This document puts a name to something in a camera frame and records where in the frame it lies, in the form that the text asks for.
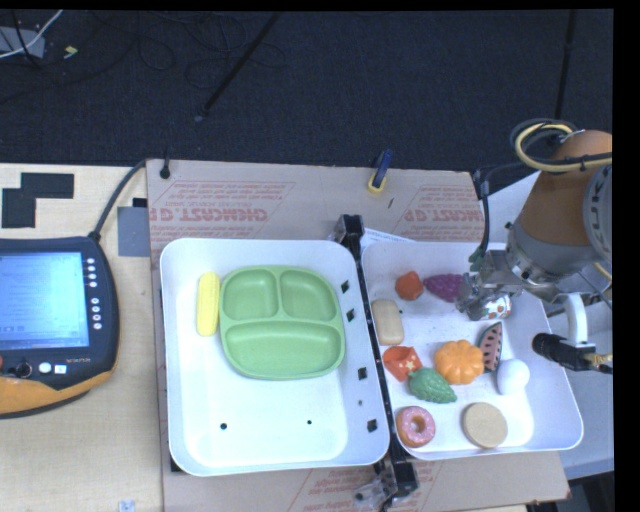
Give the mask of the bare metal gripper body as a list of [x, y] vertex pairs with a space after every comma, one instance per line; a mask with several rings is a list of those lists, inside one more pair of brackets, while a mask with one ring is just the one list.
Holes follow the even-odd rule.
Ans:
[[541, 297], [551, 292], [551, 276], [517, 249], [491, 249], [471, 264], [470, 286], [477, 288], [483, 299], [489, 299], [490, 288], [517, 285], [518, 294], [528, 291]]

